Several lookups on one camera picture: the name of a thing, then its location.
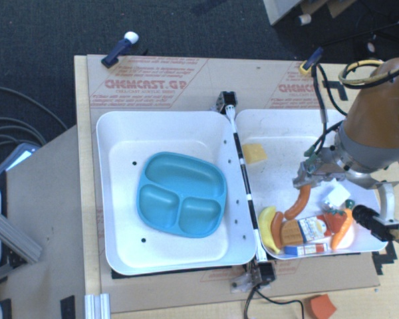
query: black floor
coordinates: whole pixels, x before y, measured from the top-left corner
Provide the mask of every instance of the black floor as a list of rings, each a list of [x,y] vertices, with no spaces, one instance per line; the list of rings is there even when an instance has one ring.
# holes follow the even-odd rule
[[[399,21],[399,0],[358,0],[335,19],[323,7],[302,27],[300,14],[296,7],[271,26],[263,0],[0,0],[0,86],[34,98],[71,127],[74,55],[107,54],[128,30],[140,35],[138,55],[305,60],[323,45],[323,62],[350,63],[370,56],[364,43],[374,35],[373,56],[399,56],[399,25],[385,28]],[[64,131],[10,92],[0,91],[0,117],[30,123],[46,141]],[[0,161],[12,146],[0,146]]]

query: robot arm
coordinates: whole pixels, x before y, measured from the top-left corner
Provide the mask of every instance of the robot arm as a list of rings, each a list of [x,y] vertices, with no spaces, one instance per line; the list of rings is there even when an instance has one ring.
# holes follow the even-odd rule
[[[349,72],[364,64],[377,66],[364,80],[347,80]],[[302,161],[293,185],[316,187],[322,181],[347,179],[365,189],[377,189],[381,214],[361,205],[355,207],[355,220],[381,241],[399,242],[399,222],[394,219],[393,187],[398,182],[380,182],[371,173],[399,161],[399,58],[387,62],[364,60],[348,65],[340,81],[360,88],[346,118],[336,130],[334,143]]]

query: yellow sponge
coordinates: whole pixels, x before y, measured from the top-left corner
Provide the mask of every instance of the yellow sponge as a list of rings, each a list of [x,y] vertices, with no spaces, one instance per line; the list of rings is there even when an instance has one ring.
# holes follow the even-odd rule
[[[267,160],[267,155],[260,143],[244,144],[242,152],[247,164]]]

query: yellow banana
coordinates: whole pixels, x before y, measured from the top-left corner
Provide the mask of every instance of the yellow banana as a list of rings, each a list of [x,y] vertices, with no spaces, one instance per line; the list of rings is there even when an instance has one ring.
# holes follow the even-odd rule
[[[266,207],[261,211],[259,215],[259,230],[263,244],[272,249],[276,254],[279,254],[280,249],[276,246],[271,232],[271,223],[276,212],[277,208],[274,205]]]

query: white tray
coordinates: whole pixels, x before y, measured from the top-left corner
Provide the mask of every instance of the white tray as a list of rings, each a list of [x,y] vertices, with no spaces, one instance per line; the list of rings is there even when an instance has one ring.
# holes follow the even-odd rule
[[[335,110],[328,110],[329,126],[342,120]],[[299,195],[293,187],[293,178],[297,176],[300,162],[305,160],[305,152],[321,135],[322,123],[318,110],[244,110],[236,117],[241,144],[260,143],[268,159],[247,165],[255,211],[259,216],[264,207],[274,205],[284,212]],[[334,143],[334,132],[326,139],[326,146]],[[365,190],[349,181],[322,182],[312,188],[311,197],[303,212],[297,218],[309,217],[321,213],[323,199],[341,183],[350,192],[350,198],[356,204],[363,204],[377,212],[380,205],[373,190]],[[368,229],[353,221],[345,238],[336,251],[325,255],[380,251],[387,243],[379,241]],[[331,238],[320,241],[330,243]],[[265,249],[277,259],[297,259],[293,255],[275,255],[271,249]]]
[[[125,275],[242,265],[256,243],[229,121],[217,112],[109,112],[96,125],[102,182],[106,258]],[[136,211],[146,160],[176,152],[215,164],[227,181],[225,213],[202,239],[163,233]]]

